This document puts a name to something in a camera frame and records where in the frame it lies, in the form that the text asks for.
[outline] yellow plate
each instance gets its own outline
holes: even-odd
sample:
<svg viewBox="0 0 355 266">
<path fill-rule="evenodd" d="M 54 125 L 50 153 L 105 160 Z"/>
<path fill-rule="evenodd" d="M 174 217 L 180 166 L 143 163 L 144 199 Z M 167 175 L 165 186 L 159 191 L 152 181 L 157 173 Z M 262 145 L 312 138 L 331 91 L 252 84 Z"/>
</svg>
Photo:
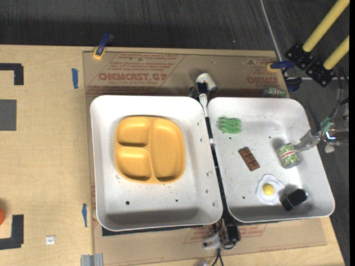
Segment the yellow plate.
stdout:
<svg viewBox="0 0 355 266">
<path fill-rule="evenodd" d="M 172 183 L 185 170 L 185 144 L 176 123 L 161 117 L 131 116 L 115 133 L 116 169 L 127 180 Z"/>
</svg>

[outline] blue clamp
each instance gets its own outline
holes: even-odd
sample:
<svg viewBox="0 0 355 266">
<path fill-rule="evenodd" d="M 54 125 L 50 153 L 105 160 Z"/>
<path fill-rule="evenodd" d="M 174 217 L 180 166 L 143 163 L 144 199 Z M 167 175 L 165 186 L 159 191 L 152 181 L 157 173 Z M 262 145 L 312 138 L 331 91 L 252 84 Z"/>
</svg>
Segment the blue clamp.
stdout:
<svg viewBox="0 0 355 266">
<path fill-rule="evenodd" d="M 109 45 L 112 43 L 112 40 L 114 38 L 113 34 L 110 34 L 109 32 L 105 32 L 104 36 L 102 37 L 99 46 L 95 48 L 95 51 L 93 53 L 93 56 L 95 59 L 101 60 L 102 56 L 105 54 L 105 47 L 106 45 Z"/>
<path fill-rule="evenodd" d="M 293 68 L 293 67 L 295 67 L 295 64 L 288 60 L 276 62 L 270 65 L 271 69 L 283 69 L 283 68 Z"/>
</svg>

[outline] gray carpet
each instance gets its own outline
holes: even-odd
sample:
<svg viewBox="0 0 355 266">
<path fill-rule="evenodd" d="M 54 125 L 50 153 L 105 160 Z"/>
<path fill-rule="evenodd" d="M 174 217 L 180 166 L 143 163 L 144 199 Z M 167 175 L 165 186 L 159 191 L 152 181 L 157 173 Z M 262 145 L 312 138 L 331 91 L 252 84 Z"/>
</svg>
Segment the gray carpet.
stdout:
<svg viewBox="0 0 355 266">
<path fill-rule="evenodd" d="M 281 53 L 304 42 L 336 0 L 263 0 Z M 125 47 L 275 50 L 260 0 L 0 0 L 0 44 L 97 45 L 109 30 Z M 325 60 L 349 33 L 349 8 L 314 49 Z M 348 55 L 336 67 L 349 72 Z M 290 76 L 304 76 L 298 69 Z M 337 82 L 304 80 L 291 94 L 313 125 L 336 101 Z M 349 149 L 319 152 L 336 200 L 331 220 L 347 265 Z"/>
</svg>

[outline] red object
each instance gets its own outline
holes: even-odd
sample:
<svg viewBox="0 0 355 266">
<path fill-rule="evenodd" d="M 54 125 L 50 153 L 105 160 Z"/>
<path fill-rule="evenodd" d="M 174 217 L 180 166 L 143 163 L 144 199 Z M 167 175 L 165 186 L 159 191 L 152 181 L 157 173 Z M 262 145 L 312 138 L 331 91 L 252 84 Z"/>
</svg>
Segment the red object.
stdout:
<svg viewBox="0 0 355 266">
<path fill-rule="evenodd" d="M 5 212 L 4 210 L 0 207 L 0 225 L 2 222 L 5 220 Z"/>
</svg>

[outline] black tape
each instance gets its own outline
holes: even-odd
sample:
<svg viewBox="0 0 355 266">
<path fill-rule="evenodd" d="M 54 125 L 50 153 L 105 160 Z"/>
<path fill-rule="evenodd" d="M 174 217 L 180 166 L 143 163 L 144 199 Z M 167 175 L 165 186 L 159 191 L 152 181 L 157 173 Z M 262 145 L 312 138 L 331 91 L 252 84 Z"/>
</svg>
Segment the black tape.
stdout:
<svg viewBox="0 0 355 266">
<path fill-rule="evenodd" d="M 23 85 L 23 66 L 21 63 L 0 63 L 1 71 L 13 71 L 13 84 L 15 86 Z"/>
<path fill-rule="evenodd" d="M 23 215 L 12 216 L 11 237 L 0 239 L 0 250 L 21 248 L 23 244 Z"/>
<path fill-rule="evenodd" d="M 16 131 L 17 100 L 0 99 L 0 131 Z"/>
</svg>

